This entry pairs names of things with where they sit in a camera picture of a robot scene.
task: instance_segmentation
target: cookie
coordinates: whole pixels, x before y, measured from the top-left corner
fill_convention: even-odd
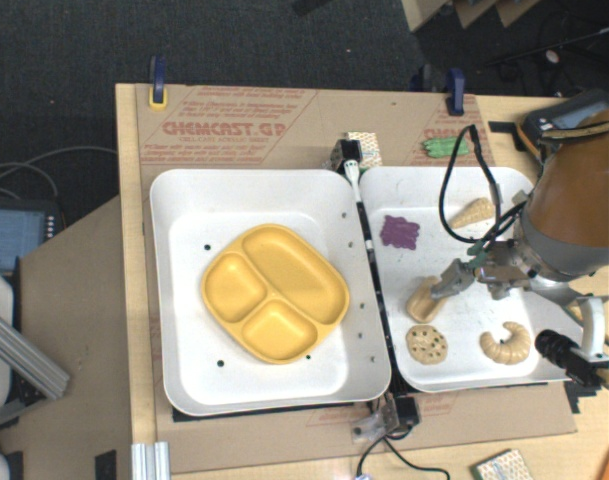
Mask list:
[[[411,327],[406,345],[411,357],[426,365],[441,363],[448,353],[446,338],[432,325]]]

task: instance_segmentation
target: black cable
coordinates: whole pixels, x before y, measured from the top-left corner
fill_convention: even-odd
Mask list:
[[[417,464],[413,464],[409,460],[405,459],[402,456],[402,454],[395,449],[395,447],[389,442],[388,438],[386,438],[386,437],[384,438],[384,444],[386,444],[386,446],[388,446],[391,449],[391,451],[397,456],[397,458],[400,459],[409,468],[416,469],[417,471],[428,471],[428,472],[431,472],[431,473],[442,473],[443,475],[446,476],[446,480],[450,480],[451,475],[445,469],[434,468],[434,467],[418,466]]]
[[[500,217],[499,226],[502,226],[502,224],[504,224],[507,220],[508,220],[508,222],[506,222],[506,224],[503,227],[498,226],[497,231],[495,231],[496,237],[500,236],[502,233],[504,233],[507,229],[509,229],[515,223],[515,221],[517,220],[517,215],[522,210],[522,208],[524,208],[525,204],[526,204],[526,202],[516,204],[515,206],[513,206],[513,208],[511,208],[504,215],[502,215],[502,217]],[[482,242],[484,242],[488,239],[489,234],[491,233],[491,231],[493,231],[494,228],[495,228],[495,226],[493,226],[490,230],[488,230],[486,232],[486,234],[481,238]],[[488,250],[491,245],[492,244],[489,243],[485,247],[485,249]]]
[[[436,468],[436,467],[425,467],[425,466],[418,466],[417,464],[413,464],[412,462],[410,462],[409,460],[407,460],[406,458],[404,458],[402,456],[402,454],[400,452],[397,451],[397,449],[391,444],[390,440],[400,440],[403,439],[404,437],[406,437],[409,434],[410,430],[408,432],[405,432],[404,434],[402,434],[401,436],[382,436],[379,439],[375,440],[367,449],[366,451],[362,454],[362,457],[360,457],[360,461],[357,464],[357,469],[355,471],[355,477],[359,478],[360,476],[362,476],[362,468],[364,466],[364,462],[366,461],[366,457],[368,457],[368,454],[371,453],[371,451],[373,450],[373,448],[375,448],[378,444],[380,444],[381,442],[384,442],[384,444],[386,444],[386,446],[388,446],[390,448],[390,450],[397,456],[398,459],[400,459],[404,464],[406,464],[409,468],[415,469],[417,471],[427,471],[427,472],[431,472],[431,473],[442,473],[443,475],[446,476],[446,480],[450,480],[451,475],[449,474],[448,471],[446,471],[445,469],[442,468]]]
[[[544,31],[545,31],[546,27],[549,25],[551,18],[555,18],[555,17],[560,17],[559,24],[554,27],[549,27],[549,28],[556,33],[555,37],[559,38],[557,40],[557,44],[560,46],[556,47],[555,45],[552,45],[552,47],[551,47],[552,50],[556,50],[556,49],[565,50],[566,49],[566,51],[569,51],[569,52],[574,51],[574,48],[575,48],[574,43],[576,41],[578,41],[578,38],[574,37],[577,34],[576,32],[574,32],[574,30],[577,29],[577,22],[584,22],[584,23],[592,25],[592,26],[600,27],[600,30],[596,34],[594,34],[594,36],[595,36],[594,41],[591,42],[586,47],[584,47],[585,51],[592,49],[595,45],[598,44],[598,42],[604,37],[604,35],[609,32],[609,24],[604,23],[602,21],[597,21],[597,20],[593,20],[590,18],[586,18],[586,17],[580,16],[580,15],[574,14],[570,9],[568,9],[566,6],[564,6],[562,4],[562,2],[557,1],[557,3],[562,5],[562,7],[564,7],[564,8],[561,10],[551,12],[540,23],[540,25],[538,27],[537,43],[536,43],[538,45],[538,47],[542,46],[544,44],[544,40],[543,40]],[[566,69],[564,69],[564,65],[562,62],[560,62],[559,66],[555,67],[555,69],[553,70],[552,75],[549,77],[548,81],[544,80],[545,68],[542,67],[542,64],[543,64],[543,62],[539,62],[537,69],[538,69],[539,82],[544,91],[544,96],[551,96],[556,92],[554,90],[554,84],[558,80],[560,75],[565,78],[566,82],[572,88],[574,93],[582,92],[583,88],[579,87],[575,83],[575,81],[569,75],[568,71]]]
[[[360,457],[360,461],[357,463],[357,470],[355,471],[355,477],[359,478],[360,476],[362,476],[362,466],[364,465],[364,461],[366,460],[366,457],[368,457],[368,454],[371,453],[371,450],[373,448],[375,448],[378,444],[380,444],[382,442],[382,440],[385,438],[386,436],[382,436],[379,439],[376,439],[375,441],[373,441],[373,443],[371,443],[371,445],[364,451],[364,453],[362,454],[362,456]]]
[[[444,174],[444,180],[442,181],[442,187],[440,189],[439,202],[438,202],[440,222],[442,223],[442,226],[444,227],[446,232],[449,235],[451,235],[453,238],[455,238],[456,240],[467,243],[467,244],[475,244],[475,243],[479,242],[479,239],[477,239],[477,238],[466,238],[466,237],[463,237],[463,236],[457,234],[455,231],[453,231],[451,226],[449,226],[448,222],[446,221],[446,216],[444,215],[444,200],[446,198],[446,189],[448,187],[448,182],[449,182],[449,180],[451,178],[451,174],[453,172],[453,167],[455,166],[455,160],[457,159],[457,152],[459,150],[460,143],[462,142],[462,140],[467,132],[469,132],[469,134],[471,136],[471,141],[473,142],[473,150],[475,153],[475,158],[477,158],[477,162],[479,163],[480,167],[482,168],[482,171],[484,172],[484,176],[488,180],[491,191],[493,192],[492,197],[493,197],[493,204],[495,205],[495,224],[486,233],[486,235],[484,235],[485,241],[490,241],[490,244],[492,245],[495,242],[497,235],[499,234],[498,230],[499,230],[500,220],[501,220],[501,213],[500,213],[501,210],[500,210],[500,204],[499,204],[500,195],[497,190],[497,183],[495,182],[493,173],[491,172],[491,170],[488,167],[488,164],[484,160],[484,156],[482,154],[482,145],[480,143],[480,138],[477,133],[477,128],[474,124],[464,127],[462,129],[462,131],[459,133],[459,135],[457,136],[457,139],[455,140],[455,145],[453,146],[453,152],[451,153],[451,158],[449,159],[448,166],[446,167],[446,173]]]

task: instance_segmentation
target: black carpet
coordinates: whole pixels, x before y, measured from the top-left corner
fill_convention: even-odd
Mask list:
[[[430,65],[439,90],[459,67],[467,92],[571,96],[609,91],[609,34],[564,49],[558,69],[540,55],[485,63],[607,25],[609,0],[543,0],[509,28],[493,9],[466,30],[447,6],[416,33],[400,0],[0,0],[0,163],[114,149],[114,85],[148,81],[154,54],[166,57],[169,83],[404,91]],[[68,223],[118,192],[111,154],[36,165],[56,182]],[[51,196],[28,170],[0,188]]]

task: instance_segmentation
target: yellow plate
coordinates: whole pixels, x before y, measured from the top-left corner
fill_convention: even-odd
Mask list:
[[[202,298],[217,321],[269,363],[308,354],[342,320],[346,282],[308,242],[277,224],[239,236],[208,266]]]

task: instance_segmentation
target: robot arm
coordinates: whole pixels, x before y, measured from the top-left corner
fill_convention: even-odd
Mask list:
[[[537,350],[584,386],[609,388],[609,357],[603,353],[603,303],[569,283],[609,265],[609,109],[573,130],[550,130],[542,144],[555,151],[525,201],[512,210],[513,238],[476,244],[468,262],[454,260],[431,288],[435,301],[484,283],[494,299],[521,288],[563,308],[576,304],[583,320],[577,344],[552,330],[537,337]]]

